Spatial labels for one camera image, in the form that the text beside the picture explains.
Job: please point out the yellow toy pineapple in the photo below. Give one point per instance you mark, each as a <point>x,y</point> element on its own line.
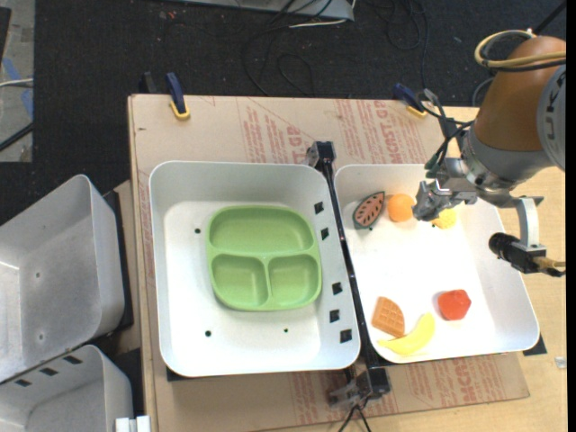
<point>446,219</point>

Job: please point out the white plastic tray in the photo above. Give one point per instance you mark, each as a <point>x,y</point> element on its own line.
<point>49,277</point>
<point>189,286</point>
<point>414,263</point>
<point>67,398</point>

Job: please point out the thin black rod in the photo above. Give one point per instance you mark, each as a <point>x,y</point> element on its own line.
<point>348,259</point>

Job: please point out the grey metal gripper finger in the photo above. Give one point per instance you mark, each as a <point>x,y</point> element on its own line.
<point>438,209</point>
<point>421,205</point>

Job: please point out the brown cardboard board red print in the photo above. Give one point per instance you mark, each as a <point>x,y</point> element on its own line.
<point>270,124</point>

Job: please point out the black cylinder on white bracket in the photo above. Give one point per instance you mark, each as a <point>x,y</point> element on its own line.
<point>517,250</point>

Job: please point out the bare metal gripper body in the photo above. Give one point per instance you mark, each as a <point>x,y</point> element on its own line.
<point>459,186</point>

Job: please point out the yellow banana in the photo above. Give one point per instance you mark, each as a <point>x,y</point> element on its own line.
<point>414,340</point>

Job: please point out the brown toy waffle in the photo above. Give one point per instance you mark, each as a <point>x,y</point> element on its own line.
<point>388,317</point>

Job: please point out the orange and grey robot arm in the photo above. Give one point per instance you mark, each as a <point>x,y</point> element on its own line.
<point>517,106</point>

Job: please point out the toy watermelon slice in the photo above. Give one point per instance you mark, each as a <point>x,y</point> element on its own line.
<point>369,209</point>

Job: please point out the orange toy fruit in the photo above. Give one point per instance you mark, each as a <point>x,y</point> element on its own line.
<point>399,207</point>

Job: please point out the red toy strawberry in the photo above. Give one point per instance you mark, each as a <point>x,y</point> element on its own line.
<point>454,305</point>

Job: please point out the green divided plate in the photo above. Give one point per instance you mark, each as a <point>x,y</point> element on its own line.
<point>263,241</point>

